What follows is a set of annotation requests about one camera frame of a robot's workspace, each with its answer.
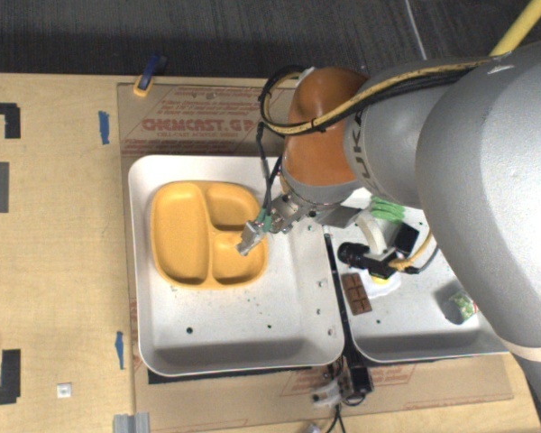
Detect orange divided plate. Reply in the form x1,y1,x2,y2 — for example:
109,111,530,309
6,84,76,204
149,180,271,290

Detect white plastic tray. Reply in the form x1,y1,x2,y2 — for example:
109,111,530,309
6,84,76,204
127,154,346,377
323,187,511,364

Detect green and white packet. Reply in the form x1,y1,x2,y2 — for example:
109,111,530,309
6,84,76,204
441,289,480,326

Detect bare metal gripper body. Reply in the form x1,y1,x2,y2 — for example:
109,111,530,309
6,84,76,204
263,193,319,236

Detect thin black rod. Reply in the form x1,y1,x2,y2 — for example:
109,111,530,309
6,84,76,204
323,231,361,365

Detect brown chocolate bar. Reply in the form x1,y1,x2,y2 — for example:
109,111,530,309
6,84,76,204
340,272,374,317

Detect white fried egg toy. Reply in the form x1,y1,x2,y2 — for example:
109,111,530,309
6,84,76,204
359,268,403,300

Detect brown cardboard board red print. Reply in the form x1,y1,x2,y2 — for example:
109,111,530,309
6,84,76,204
116,81,516,419

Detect black block with thin wires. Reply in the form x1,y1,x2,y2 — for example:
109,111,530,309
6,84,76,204
347,362,375,397

